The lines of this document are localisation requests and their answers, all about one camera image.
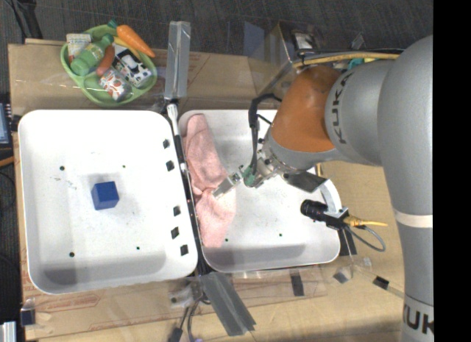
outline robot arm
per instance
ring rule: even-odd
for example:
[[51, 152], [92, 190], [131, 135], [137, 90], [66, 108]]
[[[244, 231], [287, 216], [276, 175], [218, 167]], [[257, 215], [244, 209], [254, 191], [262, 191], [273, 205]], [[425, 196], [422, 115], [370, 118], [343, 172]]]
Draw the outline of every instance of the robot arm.
[[[396, 60], [344, 74], [323, 65], [304, 70], [277, 111], [253, 175], [244, 176], [246, 186], [258, 187], [276, 174], [289, 182], [326, 160], [383, 166], [406, 271], [403, 342], [434, 339], [432, 67], [429, 36]], [[308, 190], [316, 179], [304, 180]]]

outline white tray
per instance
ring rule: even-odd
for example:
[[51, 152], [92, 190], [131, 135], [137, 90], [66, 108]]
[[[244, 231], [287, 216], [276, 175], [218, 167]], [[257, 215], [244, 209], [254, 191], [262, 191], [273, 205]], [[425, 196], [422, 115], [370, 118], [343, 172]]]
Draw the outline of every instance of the white tray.
[[[194, 270], [191, 220], [163, 116], [37, 110], [21, 119], [18, 136], [28, 267], [37, 288], [68, 293], [182, 278]], [[174, 170], [167, 170], [169, 161]], [[120, 200], [96, 211], [91, 189], [106, 181], [115, 181]]]
[[[247, 166], [252, 156], [252, 136], [246, 110], [194, 110], [182, 115], [179, 125], [186, 135], [188, 119], [205, 115], [222, 165], [228, 173]], [[269, 120], [275, 110], [261, 110]], [[260, 122], [259, 137], [268, 124]], [[306, 266], [334, 260], [340, 251], [337, 231], [314, 223], [300, 212], [305, 199], [329, 202], [338, 210], [341, 201], [328, 180], [321, 189], [307, 193], [293, 188], [280, 177], [261, 187], [238, 185], [235, 190], [237, 213], [227, 231], [222, 248], [203, 247], [208, 264], [217, 271], [231, 273], [292, 266]]]

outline cardboard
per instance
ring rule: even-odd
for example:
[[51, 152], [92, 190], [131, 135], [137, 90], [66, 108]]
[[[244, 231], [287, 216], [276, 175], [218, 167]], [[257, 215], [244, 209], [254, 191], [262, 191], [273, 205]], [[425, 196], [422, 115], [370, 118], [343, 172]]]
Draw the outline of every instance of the cardboard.
[[[35, 109], [94, 109], [59, 61], [61, 42], [28, 40], [26, 45], [9, 45], [11, 104], [13, 114]], [[165, 51], [157, 50], [156, 65], [166, 63]], [[162, 84], [156, 85], [159, 95]], [[257, 95], [248, 59], [220, 54], [192, 54], [188, 76], [188, 98], [181, 113], [192, 109], [247, 109]], [[139, 108], [153, 100], [142, 99]], [[261, 107], [274, 107], [265, 103]], [[13, 134], [21, 243], [22, 288], [25, 305], [35, 306], [36, 324], [26, 327], [28, 341], [166, 341], [179, 322], [183, 309], [172, 307], [169, 293], [181, 290], [186, 281], [88, 291], [63, 296], [41, 293], [29, 280], [24, 238], [24, 214], [18, 136]], [[291, 294], [289, 271], [273, 277], [233, 277], [233, 283], [257, 324], [257, 341], [398, 341], [403, 300], [400, 290], [385, 291], [372, 284], [379, 275], [403, 288], [403, 261], [400, 240], [392, 214], [382, 168], [332, 162], [322, 165], [324, 176], [333, 180], [342, 202], [361, 218], [389, 223], [376, 229], [386, 242], [384, 253], [357, 243], [355, 262], [365, 273], [341, 285], [333, 280], [349, 260], [300, 269], [306, 297]], [[193, 320], [194, 335], [212, 341], [253, 341], [245, 336], [229, 338], [213, 312], [202, 305]]]

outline blue object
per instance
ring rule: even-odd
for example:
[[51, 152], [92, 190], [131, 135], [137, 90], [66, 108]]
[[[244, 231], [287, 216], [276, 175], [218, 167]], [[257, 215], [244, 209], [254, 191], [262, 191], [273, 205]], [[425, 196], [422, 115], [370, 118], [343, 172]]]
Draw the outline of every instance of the blue object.
[[114, 181], [99, 182], [91, 190], [95, 210], [110, 209], [119, 201], [118, 190]]

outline gray floor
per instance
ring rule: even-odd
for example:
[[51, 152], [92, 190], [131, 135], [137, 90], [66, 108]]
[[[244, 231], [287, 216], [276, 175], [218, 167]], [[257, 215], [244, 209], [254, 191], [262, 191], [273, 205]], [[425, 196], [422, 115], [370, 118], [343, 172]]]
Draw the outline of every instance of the gray floor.
[[[244, 53], [244, 25], [271, 29], [279, 20], [315, 25], [327, 47], [346, 47], [362, 32], [368, 47], [405, 48], [433, 33], [433, 0], [37, 0], [45, 39], [106, 24], [134, 27], [155, 48], [166, 48], [170, 21], [190, 21], [191, 49]], [[0, 95], [9, 93], [7, 44], [23, 35], [10, 0], [0, 0]], [[13, 177], [11, 166], [0, 172]], [[18, 239], [13, 187], [0, 177], [0, 323], [18, 316]]]

